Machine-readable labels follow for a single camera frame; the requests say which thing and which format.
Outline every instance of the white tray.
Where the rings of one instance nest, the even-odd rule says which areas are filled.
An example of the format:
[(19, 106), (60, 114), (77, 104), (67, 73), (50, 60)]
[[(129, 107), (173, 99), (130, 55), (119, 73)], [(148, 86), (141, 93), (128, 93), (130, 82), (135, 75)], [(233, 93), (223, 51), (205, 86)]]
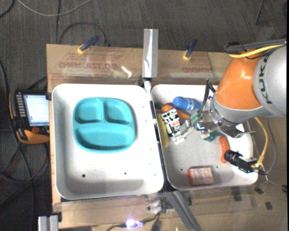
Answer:
[[(203, 100), (205, 86), (198, 85), (156, 85), (152, 88), (154, 104), (171, 103), (177, 97), (194, 98)], [(207, 102), (204, 110), (209, 109)], [(249, 133), (241, 138), (227, 137), (230, 149), (239, 151), (244, 157), (253, 156), (253, 143)], [(250, 185), (256, 182), (257, 173), (245, 173), (230, 163), (221, 163), (221, 146), (218, 137), (212, 141), (205, 141), (200, 137), (200, 131), (193, 131), (186, 140), (175, 145), (172, 141), (167, 148), (162, 148), (166, 174), (170, 184), (178, 190), (195, 190), (215, 187), (231, 187)], [(191, 186), (187, 170), (190, 167), (207, 166), (212, 169), (215, 183), (205, 186)]]
[[(126, 101), (134, 114), (136, 135), (125, 151), (97, 153), (74, 140), (72, 116), (84, 98)], [(156, 135), (144, 89), (133, 85), (62, 84), (53, 90), (55, 175), (59, 194), (68, 200), (158, 192), (163, 184)]]

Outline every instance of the blue plate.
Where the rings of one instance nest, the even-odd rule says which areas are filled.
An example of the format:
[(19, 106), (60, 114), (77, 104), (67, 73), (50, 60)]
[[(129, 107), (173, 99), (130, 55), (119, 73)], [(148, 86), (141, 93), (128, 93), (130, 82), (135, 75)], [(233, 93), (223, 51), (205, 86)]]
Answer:
[(73, 132), (82, 149), (124, 151), (135, 139), (131, 108), (125, 101), (115, 98), (82, 99), (74, 108)]

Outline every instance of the gray floor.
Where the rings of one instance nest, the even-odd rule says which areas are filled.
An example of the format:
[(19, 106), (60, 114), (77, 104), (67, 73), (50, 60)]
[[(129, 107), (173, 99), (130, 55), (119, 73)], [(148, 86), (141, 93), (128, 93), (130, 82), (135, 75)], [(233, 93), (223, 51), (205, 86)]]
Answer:
[[(12, 1), (8, 12), (0, 16), (0, 62), (8, 92), (27, 88), (46, 75), (47, 43), (80, 45), (99, 34), (92, 24), (104, 32), (109, 47), (141, 48), (144, 28), (159, 29), (159, 48), (167, 50), (185, 50), (197, 39), (196, 51), (223, 52), (228, 42), (251, 43), (287, 35), (287, 0), (264, 0), (257, 23), (262, 0), (93, 0), (59, 17), (34, 13), (17, 0), (0, 0), (0, 14)], [(59, 0), (21, 1), (40, 13), (57, 14), (59, 9)], [(85, 1), (61, 0), (60, 13)], [(9, 129), (3, 83), (0, 72), (0, 129)], [(15, 146), (11, 133), (0, 133), (0, 167), (11, 158)], [(34, 174), (43, 165), (44, 147), (25, 146), (23, 152)], [(9, 173), (28, 178), (20, 153)], [(5, 201), (21, 187), (0, 180), (0, 230), (37, 230), (37, 216), (51, 213), (49, 170), (33, 187), (28, 185)]]

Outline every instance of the black connector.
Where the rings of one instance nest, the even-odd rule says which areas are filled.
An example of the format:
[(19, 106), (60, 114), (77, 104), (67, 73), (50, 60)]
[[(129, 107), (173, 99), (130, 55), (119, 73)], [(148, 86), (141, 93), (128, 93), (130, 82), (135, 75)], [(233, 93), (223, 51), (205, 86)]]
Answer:
[(252, 165), (256, 164), (258, 159), (251, 157), (251, 158), (244, 158), (242, 154), (239, 152), (234, 152), (228, 150), (224, 154), (224, 158), (230, 164), (237, 166), (240, 170), (245, 173), (253, 172)]

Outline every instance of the blue bottle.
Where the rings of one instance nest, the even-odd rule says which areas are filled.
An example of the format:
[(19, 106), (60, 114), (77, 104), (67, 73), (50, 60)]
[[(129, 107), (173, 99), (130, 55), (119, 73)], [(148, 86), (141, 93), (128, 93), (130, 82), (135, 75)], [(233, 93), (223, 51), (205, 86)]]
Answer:
[(172, 105), (176, 109), (187, 111), (199, 109), (201, 107), (201, 103), (199, 103), (195, 99), (182, 98), (182, 97), (175, 97), (173, 99)]

